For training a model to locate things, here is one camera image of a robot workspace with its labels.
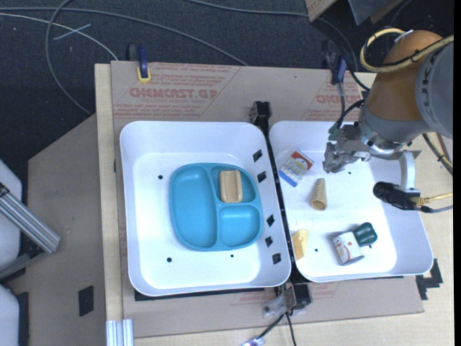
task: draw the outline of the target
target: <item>teal object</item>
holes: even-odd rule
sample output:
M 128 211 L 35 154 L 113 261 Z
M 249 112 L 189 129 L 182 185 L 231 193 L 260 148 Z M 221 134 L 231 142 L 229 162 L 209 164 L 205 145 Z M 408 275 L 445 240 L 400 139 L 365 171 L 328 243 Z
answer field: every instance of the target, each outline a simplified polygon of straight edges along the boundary
M 219 174 L 234 169 L 241 173 L 243 200 L 224 203 Z M 174 233 L 190 249 L 241 249 L 261 236 L 258 190 L 248 172 L 234 165 L 197 163 L 178 168 L 171 176 L 169 204 Z

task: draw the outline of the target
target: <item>chewing gum box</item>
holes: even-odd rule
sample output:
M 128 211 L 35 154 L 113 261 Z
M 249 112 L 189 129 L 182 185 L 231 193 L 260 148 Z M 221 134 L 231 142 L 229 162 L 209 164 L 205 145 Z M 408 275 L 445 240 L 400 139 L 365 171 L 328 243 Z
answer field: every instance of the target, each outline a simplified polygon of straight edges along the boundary
M 299 151 L 294 151 L 279 169 L 279 176 L 296 187 L 313 166 L 313 161 Z

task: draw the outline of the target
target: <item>blue clamp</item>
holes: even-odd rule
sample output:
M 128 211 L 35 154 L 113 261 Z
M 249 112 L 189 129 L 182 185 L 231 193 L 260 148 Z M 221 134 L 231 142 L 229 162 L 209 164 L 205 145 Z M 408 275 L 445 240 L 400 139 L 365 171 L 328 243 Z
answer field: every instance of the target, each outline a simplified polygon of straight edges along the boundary
M 138 45 L 138 57 L 138 80 L 142 84 L 148 84 L 151 80 L 151 71 L 149 70 L 146 47 L 144 45 Z

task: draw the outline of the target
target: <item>cone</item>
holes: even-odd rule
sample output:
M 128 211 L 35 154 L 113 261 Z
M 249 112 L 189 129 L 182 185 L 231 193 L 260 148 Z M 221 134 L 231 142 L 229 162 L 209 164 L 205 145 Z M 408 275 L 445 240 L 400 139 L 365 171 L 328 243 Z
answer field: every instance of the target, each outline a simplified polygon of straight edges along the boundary
M 310 199 L 310 204 L 316 210 L 326 209 L 326 187 L 325 178 L 319 178 L 315 181 L 315 186 Z

